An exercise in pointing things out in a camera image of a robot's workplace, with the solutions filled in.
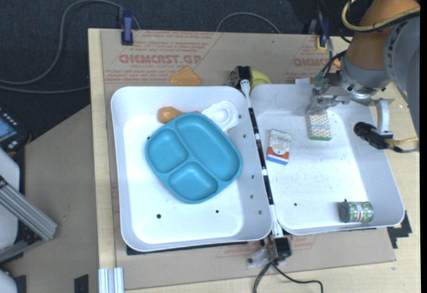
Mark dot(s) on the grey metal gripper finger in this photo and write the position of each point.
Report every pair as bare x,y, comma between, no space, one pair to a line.
313,106
328,106

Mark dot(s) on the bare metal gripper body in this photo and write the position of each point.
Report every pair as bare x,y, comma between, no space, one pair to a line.
337,94

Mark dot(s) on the green and white carton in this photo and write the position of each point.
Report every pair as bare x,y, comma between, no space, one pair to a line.
319,128

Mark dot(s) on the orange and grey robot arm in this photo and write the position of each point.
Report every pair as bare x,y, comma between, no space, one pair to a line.
377,41

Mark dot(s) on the red and white carton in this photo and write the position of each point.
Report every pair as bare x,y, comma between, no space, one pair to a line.
278,147

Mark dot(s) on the yellow banana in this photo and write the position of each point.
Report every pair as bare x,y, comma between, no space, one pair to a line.
262,78

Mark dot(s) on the white plastic tray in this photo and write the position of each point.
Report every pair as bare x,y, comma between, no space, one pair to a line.
187,221
320,178

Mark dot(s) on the thin black and white rod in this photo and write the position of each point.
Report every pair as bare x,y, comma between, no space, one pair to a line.
263,171

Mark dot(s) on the white toy fried egg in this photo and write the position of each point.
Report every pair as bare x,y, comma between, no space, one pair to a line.
221,115

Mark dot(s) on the green can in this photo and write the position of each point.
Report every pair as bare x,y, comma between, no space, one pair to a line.
358,212

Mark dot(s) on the blue divided plate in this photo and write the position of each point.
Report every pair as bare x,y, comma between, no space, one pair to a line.
197,155

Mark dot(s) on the orange toy bread slice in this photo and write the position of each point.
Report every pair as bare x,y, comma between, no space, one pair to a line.
185,77

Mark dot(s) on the orange toy bread roll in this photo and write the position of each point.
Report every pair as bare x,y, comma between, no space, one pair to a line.
166,114

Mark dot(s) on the brown cardboard board red print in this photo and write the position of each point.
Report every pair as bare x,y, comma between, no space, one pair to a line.
160,51

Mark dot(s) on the black cylinder on white bracket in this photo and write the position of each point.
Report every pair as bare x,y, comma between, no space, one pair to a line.
368,133

